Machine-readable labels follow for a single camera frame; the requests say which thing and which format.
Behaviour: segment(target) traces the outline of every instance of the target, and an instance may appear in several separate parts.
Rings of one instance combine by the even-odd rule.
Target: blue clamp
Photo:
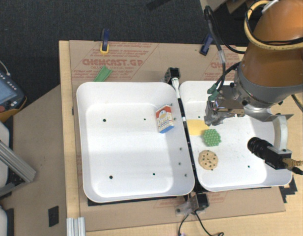
[[[200,48],[199,53],[203,54],[204,56],[206,56],[207,53],[208,53],[208,51],[209,51],[209,46],[211,45],[211,43],[213,41],[214,41],[214,39],[212,38],[212,36],[210,34],[207,34],[207,36],[205,37],[205,40],[204,40],[204,44]]]
[[[100,52],[102,54],[107,54],[109,52],[109,44],[108,44],[109,34],[110,34],[109,29],[102,30],[102,34],[101,34],[102,43],[100,45]]]

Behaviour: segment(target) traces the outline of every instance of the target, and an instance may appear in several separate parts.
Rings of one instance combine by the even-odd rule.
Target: black fabric
[[[100,40],[109,28],[111,41],[201,43],[207,27],[199,0],[148,9],[154,1],[0,0],[0,59],[28,105],[59,84],[59,40]],[[216,17],[229,44],[246,44],[242,22],[226,7]]]

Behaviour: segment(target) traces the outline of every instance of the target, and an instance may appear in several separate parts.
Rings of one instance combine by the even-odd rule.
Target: white tray
[[[181,84],[180,94],[187,120],[204,120],[207,89],[213,83],[187,81]],[[200,136],[190,136],[198,180],[205,189],[225,191],[286,185],[291,181],[292,173],[289,170],[271,168],[247,148],[252,137],[274,144],[275,131],[272,122],[260,122],[249,116],[233,117],[226,118],[223,124],[209,128],[220,134],[221,143],[218,146],[207,147]],[[203,169],[198,162],[200,152],[206,149],[215,152],[219,158],[218,166],[213,171]]]
[[[172,104],[174,128],[156,110]],[[165,83],[87,82],[77,90],[83,188],[94,202],[179,196],[194,175],[174,89]]]

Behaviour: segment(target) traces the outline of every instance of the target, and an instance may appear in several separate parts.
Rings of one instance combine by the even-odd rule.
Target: yellow cable
[[[269,2],[268,0],[261,0],[261,1],[254,3],[248,9],[248,19],[250,18],[250,16],[252,15],[253,11],[256,8],[258,8],[261,5],[267,4],[268,2]],[[249,39],[249,41],[262,49],[283,51],[283,50],[293,50],[293,49],[303,48],[303,42],[297,43],[297,44],[292,44],[292,45],[280,45],[280,46],[273,46],[273,45],[267,45],[267,44],[261,43],[261,42],[257,41],[252,36],[252,34],[249,32],[246,20],[244,20],[244,31],[245,31],[245,34],[246,34],[247,38]]]

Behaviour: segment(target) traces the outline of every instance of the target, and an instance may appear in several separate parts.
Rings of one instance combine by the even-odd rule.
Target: green textured object
[[[218,146],[221,143],[221,137],[217,130],[215,129],[207,129],[203,135],[204,143],[206,146]]]
[[[96,82],[103,82],[107,79],[107,77],[112,73],[112,70],[107,69],[106,66],[104,65],[100,72],[98,73],[97,77],[93,80]]]

